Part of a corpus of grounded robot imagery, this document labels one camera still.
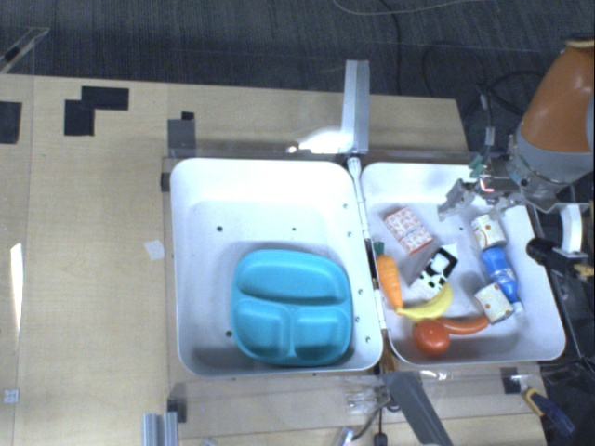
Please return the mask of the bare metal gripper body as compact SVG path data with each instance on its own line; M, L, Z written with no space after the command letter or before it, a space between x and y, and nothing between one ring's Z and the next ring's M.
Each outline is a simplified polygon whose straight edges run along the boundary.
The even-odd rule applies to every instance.
M542 213L558 213L572 203L559 196L568 184L540 175L519 154L503 154L492 159L477 183L477 193L486 201L506 197L509 208L525 205Z

